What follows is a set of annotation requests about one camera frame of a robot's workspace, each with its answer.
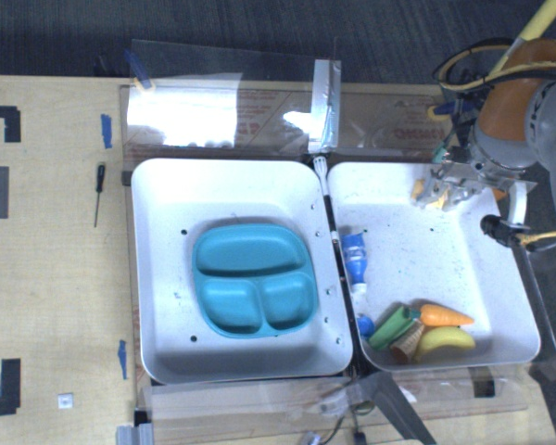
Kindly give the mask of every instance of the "screwdriver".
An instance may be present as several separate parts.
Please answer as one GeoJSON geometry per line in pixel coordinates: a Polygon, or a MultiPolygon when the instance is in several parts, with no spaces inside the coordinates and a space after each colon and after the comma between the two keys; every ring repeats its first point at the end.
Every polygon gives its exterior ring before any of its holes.
{"type": "Polygon", "coordinates": [[[95,207],[95,227],[96,218],[99,215],[99,198],[103,191],[103,181],[105,180],[105,163],[100,163],[96,169],[96,207],[95,207]]]}

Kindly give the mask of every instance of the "white square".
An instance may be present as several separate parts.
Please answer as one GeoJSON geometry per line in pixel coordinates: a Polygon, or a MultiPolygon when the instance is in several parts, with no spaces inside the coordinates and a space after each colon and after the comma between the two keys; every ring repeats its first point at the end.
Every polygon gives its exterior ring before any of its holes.
{"type": "Polygon", "coordinates": [[[57,395],[57,408],[58,409],[71,409],[74,407],[74,394],[71,392],[67,394],[57,395]]]}

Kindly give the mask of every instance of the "wooden table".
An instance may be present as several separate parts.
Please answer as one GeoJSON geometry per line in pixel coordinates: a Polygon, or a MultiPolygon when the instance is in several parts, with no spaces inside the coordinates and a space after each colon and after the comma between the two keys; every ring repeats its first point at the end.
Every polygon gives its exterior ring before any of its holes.
{"type": "MultiPolygon", "coordinates": [[[[0,362],[21,360],[21,405],[16,414],[0,416],[1,444],[115,443],[117,426],[133,422],[133,312],[120,182],[120,88],[128,83],[0,76],[0,106],[20,110],[22,136],[20,143],[5,143],[0,120],[0,166],[9,167],[8,219],[0,219],[0,362]],[[112,119],[110,149],[101,114],[112,119]],[[101,161],[107,176],[95,228],[101,161]],[[73,394],[73,407],[59,409],[58,395],[65,393],[73,394]]],[[[522,379],[526,410],[425,423],[441,443],[555,443],[537,383],[525,373],[522,379]]],[[[390,425],[365,432],[370,442],[400,439],[390,425]]],[[[342,431],[332,443],[350,443],[350,437],[342,431]]]]}

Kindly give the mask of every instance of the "black corner marker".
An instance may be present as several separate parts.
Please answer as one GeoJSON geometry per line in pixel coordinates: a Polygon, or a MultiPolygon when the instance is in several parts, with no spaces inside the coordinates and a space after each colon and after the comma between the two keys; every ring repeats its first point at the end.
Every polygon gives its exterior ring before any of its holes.
{"type": "Polygon", "coordinates": [[[15,106],[0,106],[0,119],[4,119],[4,141],[20,142],[20,110],[15,106]]]}
{"type": "Polygon", "coordinates": [[[0,415],[17,413],[20,407],[20,359],[2,360],[0,415]]]}

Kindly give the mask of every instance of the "blue bottle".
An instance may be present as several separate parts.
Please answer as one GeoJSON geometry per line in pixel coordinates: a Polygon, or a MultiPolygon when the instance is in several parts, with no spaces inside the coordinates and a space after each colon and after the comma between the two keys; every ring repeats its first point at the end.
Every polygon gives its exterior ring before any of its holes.
{"type": "Polygon", "coordinates": [[[362,239],[362,233],[342,236],[342,253],[344,265],[348,272],[352,293],[364,293],[367,285],[364,283],[364,272],[367,270],[367,252],[362,239]]]}

